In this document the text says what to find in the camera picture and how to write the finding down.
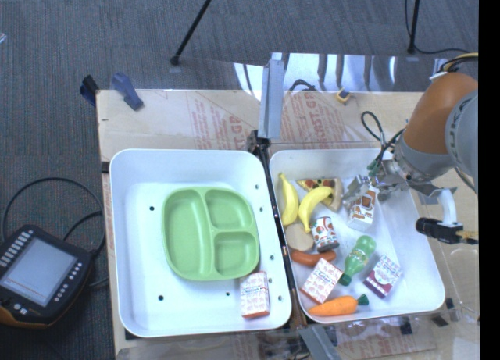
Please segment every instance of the carrot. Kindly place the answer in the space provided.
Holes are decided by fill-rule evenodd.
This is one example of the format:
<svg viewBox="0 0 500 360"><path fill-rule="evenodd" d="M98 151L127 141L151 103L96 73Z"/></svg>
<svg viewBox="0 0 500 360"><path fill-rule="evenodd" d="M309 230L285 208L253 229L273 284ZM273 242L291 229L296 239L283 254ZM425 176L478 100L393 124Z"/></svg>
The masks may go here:
<svg viewBox="0 0 500 360"><path fill-rule="evenodd" d="M351 295L339 296L338 298L325 301L322 305L313 306L309 309L310 315L344 315L352 314L358 305L368 305L368 298L362 294L357 300Z"/></svg>
<svg viewBox="0 0 500 360"><path fill-rule="evenodd" d="M303 264L304 266L314 267L320 258L324 258L327 262L332 262L337 258L335 251L324 251L322 253L305 253L304 251L294 250L291 255L294 262Z"/></svg>

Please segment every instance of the sausage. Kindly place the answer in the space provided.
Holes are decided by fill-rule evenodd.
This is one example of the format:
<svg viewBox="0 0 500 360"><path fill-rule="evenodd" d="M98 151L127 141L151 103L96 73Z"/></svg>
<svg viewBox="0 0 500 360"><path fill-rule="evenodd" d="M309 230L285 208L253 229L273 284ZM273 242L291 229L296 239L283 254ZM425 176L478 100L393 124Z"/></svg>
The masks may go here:
<svg viewBox="0 0 500 360"><path fill-rule="evenodd" d="M324 258L327 262L332 262L337 258L335 251L324 251L323 253L305 253L304 251L293 251L290 255L294 262L303 264L304 266L314 267L320 258Z"/></svg>

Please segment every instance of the small carton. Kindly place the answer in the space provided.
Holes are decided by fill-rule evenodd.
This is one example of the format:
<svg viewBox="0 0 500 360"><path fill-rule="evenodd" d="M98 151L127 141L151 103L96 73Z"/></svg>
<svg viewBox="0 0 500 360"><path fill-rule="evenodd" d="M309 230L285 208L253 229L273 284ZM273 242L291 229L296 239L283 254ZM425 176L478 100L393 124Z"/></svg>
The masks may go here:
<svg viewBox="0 0 500 360"><path fill-rule="evenodd" d="M347 225L353 230L365 232L373 223L377 192L370 187L368 191L354 202L349 210Z"/></svg>
<svg viewBox="0 0 500 360"><path fill-rule="evenodd" d="M324 258L320 258L300 291L313 299L318 305L321 305L335 288L341 276L342 271L338 267Z"/></svg>
<svg viewBox="0 0 500 360"><path fill-rule="evenodd" d="M240 278L241 315L246 319L269 315L267 273L258 271Z"/></svg>
<svg viewBox="0 0 500 360"><path fill-rule="evenodd" d="M379 298L389 294L396 281L402 275L402 269L386 255L382 255L363 283Z"/></svg>

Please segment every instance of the black cable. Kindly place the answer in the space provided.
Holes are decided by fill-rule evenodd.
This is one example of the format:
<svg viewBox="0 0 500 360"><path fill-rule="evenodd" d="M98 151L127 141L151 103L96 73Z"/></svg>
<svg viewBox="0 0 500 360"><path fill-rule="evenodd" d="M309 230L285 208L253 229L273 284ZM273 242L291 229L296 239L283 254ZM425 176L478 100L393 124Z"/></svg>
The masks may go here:
<svg viewBox="0 0 500 360"><path fill-rule="evenodd" d="M443 64L441 64L441 66L439 67L439 71L445 71L445 67L448 65L448 64L451 64L450 68L448 69L448 72L449 73L454 73L455 71L458 71L458 67L457 65L458 64L461 64L461 63L465 63L465 62L478 62L479 61L479 56L465 56L465 57L462 57L462 58L455 58L455 59L451 59L451 60L448 60L447 62L444 62Z"/></svg>
<svg viewBox="0 0 500 360"><path fill-rule="evenodd" d="M380 141L380 135L376 135L367 125L366 125L366 122L365 122L365 116L366 115L369 115L369 116L372 116L373 117L373 120L375 121L375 123L377 124L377 127L378 127L378 130L380 132L380 135L384 133L384 131L382 130L382 125L380 124L380 121L378 120L378 118L370 111L366 110L365 112L361 113L361 123L362 125L366 128L366 130L372 135L375 137L375 139L377 139L378 141Z"/></svg>
<svg viewBox="0 0 500 360"><path fill-rule="evenodd" d="M71 180L69 178L64 178L64 177L60 177L60 176L48 176L48 177L45 177L45 178L40 178L38 180L34 180L34 181L31 181L30 183L24 185L23 187L21 187L15 194L14 196L11 197L11 199L9 200L9 203L7 204L7 206L5 207L5 210L3 212L3 217L2 217L2 223L0 223L0 234L2 236L2 240L5 241L7 239L7 236L5 235L5 221L7 220L7 214L9 212L9 209L10 209L10 206L12 205L12 203L14 202L14 200L16 200L16 198L22 193L24 192L28 187L31 187L32 185L35 185L35 184L39 184L39 183L42 183L42 182L45 182L45 181L52 181L52 180L57 180L57 181L65 181L65 182L69 182L71 184L75 184L77 185L78 187L81 187L82 189L84 189L86 192L88 192L90 195L92 195L92 197L95 199L95 201L99 204L99 207L100 207L100 213L103 214L103 206L102 206L102 203L101 201L99 200L99 198L97 197L97 195L92 192L89 188L87 188L85 185L83 185L82 183L79 183L78 181L75 181L75 180ZM83 221L85 221L86 219L92 217L92 216L95 216L94 213L90 214L90 215L87 215L85 216L84 218L80 219L76 226L80 225ZM65 236L65 239L67 237L67 235L69 235L73 230L74 228L76 228L76 226L72 226L70 228L70 231L66 234ZM102 246L104 245L104 242L105 242L105 227L102 228L103 229L103 235L102 235L102 239L101 239L101 242L99 244L99 246L93 251L94 253L94 256L96 256L99 251L102 249Z"/></svg>
<svg viewBox="0 0 500 360"><path fill-rule="evenodd" d="M379 155L377 156L377 159L378 159L378 164L380 165L380 163L382 162L382 158L384 157L384 153L394 145L394 143L396 142L396 140L398 139L399 135L401 135L403 133L405 129L401 129L400 131L398 131L396 134L394 134L394 136L382 147L382 149L380 150L380 153Z"/></svg>
<svg viewBox="0 0 500 360"><path fill-rule="evenodd" d="M104 278L101 278L100 280L94 281L93 283L90 283L87 285L87 289L94 289L98 285L101 285L102 283L107 283L109 281L109 277L105 276Z"/></svg>
<svg viewBox="0 0 500 360"><path fill-rule="evenodd" d="M86 216L79 219L76 223L73 224L73 226L68 230L68 232L66 232L66 235L64 236L64 238L62 240L65 241L68 238L68 236L75 230L75 228L77 228L80 224L82 224L83 222L85 222L88 219L95 217L95 216L102 216L102 210L98 210L97 212L87 214ZM93 254L94 257L96 257L97 254L101 251L102 246L105 243L105 239L106 239L106 231L105 231L105 229L103 229L102 230L102 238L101 238L101 241L99 243L99 246L96 249L93 249L91 251L91 253Z"/></svg>
<svg viewBox="0 0 500 360"><path fill-rule="evenodd" d="M408 0L405 0L405 21L406 21L406 31L408 32L408 36L411 37L411 32L409 30L409 24L408 24ZM424 55L436 55L437 53L442 53L442 52L463 52L463 53L470 53L470 51L467 51L465 49L461 48L446 48L446 49L440 49L437 51L423 51L422 49L419 49L416 47L416 45L413 45L413 47L420 53Z"/></svg>
<svg viewBox="0 0 500 360"><path fill-rule="evenodd" d="M305 85L307 87L307 89L304 89L303 91L317 91L316 87L314 85L311 85L309 84L308 82L302 80L302 79L298 79L296 80L290 87L290 89L288 89L289 91L293 91L298 85Z"/></svg>

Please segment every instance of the white tray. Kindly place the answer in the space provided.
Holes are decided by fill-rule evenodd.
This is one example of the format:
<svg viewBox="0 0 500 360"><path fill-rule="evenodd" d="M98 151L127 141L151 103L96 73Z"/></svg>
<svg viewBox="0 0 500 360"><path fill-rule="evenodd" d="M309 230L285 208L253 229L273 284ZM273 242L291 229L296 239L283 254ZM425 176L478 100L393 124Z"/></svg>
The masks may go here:
<svg viewBox="0 0 500 360"><path fill-rule="evenodd" d="M278 173L283 172L296 187L302 199L305 191L295 180L305 178L328 178L337 176L342 179L345 188L357 174L366 175L366 166L379 153L378 149L331 149L331 150L283 150L271 157L270 173L273 179L274 194L278 206L283 209L284 201ZM445 288L430 249L427 237L418 233L415 222L419 218L413 197L409 191L398 191L385 202L376 202L373 225L365 232L353 230L346 224L347 210L339 213L318 205L312 219L329 216L334 224L340 246L335 249L337 258L333 261L344 270L344 260L356 240L363 234L370 235L377 242L377 249L370 257L366 268L352 277L349 286L337 283L329 298L350 294L355 298L366 294L370 304L358 306L351 315L318 317L310 315L308 309L314 303L302 292L299 301L305 314L318 323L337 323L360 319L372 319L433 311L443 304ZM389 295L381 299L363 285L363 280L373 268L377 258L386 254L398 263L403 275L392 287ZM297 289L299 289L312 269L292 261L292 269Z"/></svg>
<svg viewBox="0 0 500 360"><path fill-rule="evenodd" d="M139 337L269 330L283 326L291 299L262 163L246 151L127 149L110 163L118 308ZM239 280L190 281L166 261L161 215L179 188L212 186L244 195L255 213L270 314L245 319Z"/></svg>

